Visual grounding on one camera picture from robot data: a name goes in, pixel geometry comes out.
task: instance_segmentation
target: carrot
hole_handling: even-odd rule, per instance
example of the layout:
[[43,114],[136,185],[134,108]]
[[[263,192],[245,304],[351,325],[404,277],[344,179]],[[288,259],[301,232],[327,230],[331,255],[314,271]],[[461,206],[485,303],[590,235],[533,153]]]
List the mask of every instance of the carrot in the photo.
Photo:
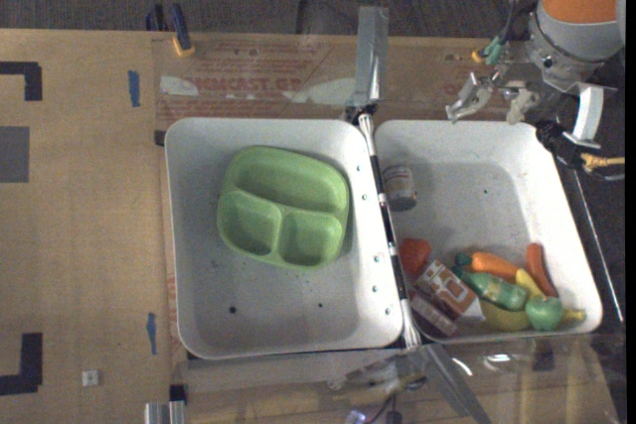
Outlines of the carrot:
[[475,272],[488,272],[510,283],[515,282],[519,267],[496,254],[477,251],[472,255],[470,268]]
[[413,280],[417,279],[428,263],[431,246],[423,238],[405,238],[399,247],[399,261]]
[[549,297],[558,297],[557,290],[550,282],[544,265],[544,248],[533,242],[526,249],[526,270],[533,276],[535,283]]

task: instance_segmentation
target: green divided plate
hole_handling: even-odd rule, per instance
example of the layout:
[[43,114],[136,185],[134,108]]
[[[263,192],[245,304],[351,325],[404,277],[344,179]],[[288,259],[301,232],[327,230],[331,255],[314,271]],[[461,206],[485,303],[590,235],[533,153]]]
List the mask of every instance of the green divided plate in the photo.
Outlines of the green divided plate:
[[338,257],[349,187],[334,167],[273,147],[241,149],[226,171],[217,227],[236,253],[296,269]]

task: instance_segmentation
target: soda can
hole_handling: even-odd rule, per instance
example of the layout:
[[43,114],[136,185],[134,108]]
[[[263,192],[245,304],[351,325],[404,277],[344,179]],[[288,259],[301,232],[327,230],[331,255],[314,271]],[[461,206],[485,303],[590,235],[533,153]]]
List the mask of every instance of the soda can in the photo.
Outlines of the soda can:
[[408,211],[417,205],[417,192],[409,167],[391,166],[383,171],[382,176],[392,211]]

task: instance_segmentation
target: white bin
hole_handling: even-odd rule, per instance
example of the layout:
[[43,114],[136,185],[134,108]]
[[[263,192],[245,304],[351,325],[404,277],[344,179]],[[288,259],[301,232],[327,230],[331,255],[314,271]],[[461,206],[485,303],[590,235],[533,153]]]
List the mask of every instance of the white bin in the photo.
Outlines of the white bin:
[[[239,149],[267,145],[321,159],[347,178],[352,211],[339,258],[297,272],[233,254],[217,231],[225,169]],[[540,242],[567,307],[593,331],[602,307],[552,156],[527,125],[390,121],[376,134],[383,168],[413,171],[417,206],[393,213],[397,239],[424,237],[452,264],[459,250],[495,252],[523,265]],[[189,118],[166,135],[177,283],[186,348],[207,359],[382,348],[401,332],[398,289],[362,134],[336,120]],[[453,340],[544,336],[464,330]]]

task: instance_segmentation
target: green apple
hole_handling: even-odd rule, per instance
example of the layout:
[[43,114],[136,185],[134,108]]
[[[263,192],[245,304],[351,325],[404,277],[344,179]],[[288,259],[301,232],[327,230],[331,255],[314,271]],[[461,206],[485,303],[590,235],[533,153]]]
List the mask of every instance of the green apple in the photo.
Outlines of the green apple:
[[563,318],[563,304],[556,297],[533,297],[526,303],[526,314],[536,331],[553,331]]

